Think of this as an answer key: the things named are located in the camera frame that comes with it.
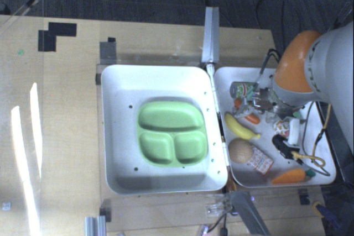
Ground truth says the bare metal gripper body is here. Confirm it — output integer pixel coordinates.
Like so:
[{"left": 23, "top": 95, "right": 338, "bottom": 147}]
[{"left": 252, "top": 87, "right": 298, "bottom": 120}]

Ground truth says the yellow banana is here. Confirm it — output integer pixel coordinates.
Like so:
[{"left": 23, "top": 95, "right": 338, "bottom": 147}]
[{"left": 224, "top": 112, "right": 262, "bottom": 140}]

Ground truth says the green and white can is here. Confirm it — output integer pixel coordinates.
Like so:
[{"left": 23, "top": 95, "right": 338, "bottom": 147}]
[{"left": 229, "top": 81, "right": 257, "bottom": 99}]

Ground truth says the orange and white packet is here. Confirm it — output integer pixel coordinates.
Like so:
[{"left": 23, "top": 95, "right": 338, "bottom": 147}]
[{"left": 273, "top": 119, "right": 291, "bottom": 139}]

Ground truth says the tan round bread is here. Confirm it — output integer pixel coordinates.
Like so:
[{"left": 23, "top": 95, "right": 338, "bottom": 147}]
[{"left": 227, "top": 138, "right": 254, "bottom": 164}]

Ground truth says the orange and white carton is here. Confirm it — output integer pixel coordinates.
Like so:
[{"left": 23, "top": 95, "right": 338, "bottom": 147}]
[{"left": 246, "top": 146, "right": 275, "bottom": 176}]

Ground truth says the white plastic tray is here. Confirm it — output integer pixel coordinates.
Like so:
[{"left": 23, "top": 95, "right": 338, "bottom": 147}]
[
  {"left": 100, "top": 64, "right": 229, "bottom": 196},
  {"left": 214, "top": 66, "right": 337, "bottom": 189}
]

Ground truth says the green divided plate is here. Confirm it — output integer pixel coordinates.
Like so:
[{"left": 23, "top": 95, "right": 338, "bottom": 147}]
[{"left": 136, "top": 101, "right": 209, "bottom": 167}]

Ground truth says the large orange carrot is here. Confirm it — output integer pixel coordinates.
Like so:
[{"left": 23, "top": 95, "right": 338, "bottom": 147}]
[{"left": 270, "top": 168, "right": 316, "bottom": 185}]

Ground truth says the pale wood board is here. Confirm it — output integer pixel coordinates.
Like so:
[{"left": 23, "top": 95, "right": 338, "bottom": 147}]
[{"left": 98, "top": 20, "right": 330, "bottom": 233}]

